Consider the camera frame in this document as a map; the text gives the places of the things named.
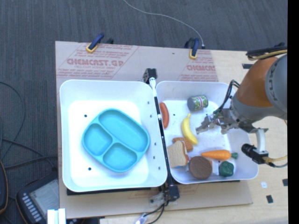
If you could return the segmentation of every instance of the toy banana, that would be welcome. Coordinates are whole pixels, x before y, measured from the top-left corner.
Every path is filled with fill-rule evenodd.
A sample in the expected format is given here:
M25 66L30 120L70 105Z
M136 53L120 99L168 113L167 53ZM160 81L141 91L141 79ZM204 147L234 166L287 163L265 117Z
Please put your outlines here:
M191 114L189 113L186 118L183 119L181 123L181 128L183 135L186 139L188 139L192 144L197 144L197 138L194 136L192 131L190 130L190 116Z

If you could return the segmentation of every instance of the white tray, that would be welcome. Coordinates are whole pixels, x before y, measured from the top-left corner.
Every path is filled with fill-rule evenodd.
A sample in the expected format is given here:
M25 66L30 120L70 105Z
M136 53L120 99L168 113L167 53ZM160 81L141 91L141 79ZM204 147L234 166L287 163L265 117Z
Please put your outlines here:
M222 177L212 174L206 180L197 180L189 172L186 167L171 168L173 178L182 184L201 183L201 182L221 182L253 179L258 173L258 165L247 157L241 147L244 143L250 143L248 134L241 129L231 129L228 134L221 134L221 128L215 126L213 129L196 135L195 128L201 125L206 114L210 115L223 102L227 92L228 85L225 83L209 83L209 82L176 82L162 81L157 85L157 97L159 102L164 102L169 111L169 124L164 129L166 146L171 145L174 137L183 137L181 131L181 122L188 115L190 117L190 128L197 137L198 144L193 146L193 150L188 153L189 157L198 156L201 152L214 148L227 149L233 153L238 153L236 160L230 158L228 161L233 163L234 175L231 177ZM205 95L208 98L208 107L198 111L190 112L187 106L187 99L197 95ZM225 104L224 108L229 108L230 100ZM214 168L220 164L214 162Z
M69 80L60 87L62 177L75 192L157 187L167 169L152 89L143 82ZM83 148L82 135L103 110L126 113L147 130L150 145L129 171L116 173Z

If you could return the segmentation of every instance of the toy bread slice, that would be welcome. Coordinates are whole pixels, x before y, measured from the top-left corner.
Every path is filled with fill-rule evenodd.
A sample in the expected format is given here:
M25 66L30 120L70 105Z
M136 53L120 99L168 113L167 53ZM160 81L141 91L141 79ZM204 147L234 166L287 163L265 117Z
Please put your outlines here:
M186 149L187 149L187 152L190 152L190 151L192 151L193 150L193 145L192 145L192 143L188 140L188 139L186 139L186 138L183 138L183 137L177 137L177 138L173 138L172 139L172 142L176 142L176 141L182 141L184 144L185 144L185 146L186 146Z
M169 165L171 168L187 165L189 156L186 147L182 141L176 141L167 147Z

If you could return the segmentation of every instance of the gray carpet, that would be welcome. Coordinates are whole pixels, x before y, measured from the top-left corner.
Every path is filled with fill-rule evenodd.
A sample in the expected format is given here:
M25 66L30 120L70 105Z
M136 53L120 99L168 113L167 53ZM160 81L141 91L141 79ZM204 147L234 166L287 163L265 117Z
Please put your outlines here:
M288 0L126 0L183 21L206 49L253 50L288 42ZM89 42L99 32L115 44L182 48L195 31L167 17L144 14L123 0L0 0L0 117L4 138L57 154L55 41ZM39 157L3 141L5 167ZM45 160L7 169L9 195L51 171ZM0 223L23 223L9 200Z

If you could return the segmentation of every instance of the white cable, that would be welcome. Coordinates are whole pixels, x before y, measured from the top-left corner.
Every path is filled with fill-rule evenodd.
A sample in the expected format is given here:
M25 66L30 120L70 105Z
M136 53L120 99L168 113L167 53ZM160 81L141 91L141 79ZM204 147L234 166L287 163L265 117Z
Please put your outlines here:
M148 14L148 15L167 17L167 18L169 18L169 19L175 20L175 21L177 21L177 22L179 22L179 23L181 23L181 24L187 26L188 28L192 29L192 30L193 30L193 31L200 37L200 39L201 39L201 46L202 46L202 47L205 46L205 45L204 45L204 41L203 41L201 35L199 34L199 32L198 32L197 30L195 30L193 27L191 27L191 26L189 26L188 24L184 23L183 21L180 21L179 19L170 17L170 16L168 16L168 15L164 15L164 14L145 12L145 11L142 11L142 10L140 10L140 9L138 9L138 8L136 8L136 7L134 7L134 6L132 6L132 5L129 4L126 0L123 0L123 1L124 1L129 7L131 7L132 9L137 10L138 12L141 12L141 13L144 13L144 14Z

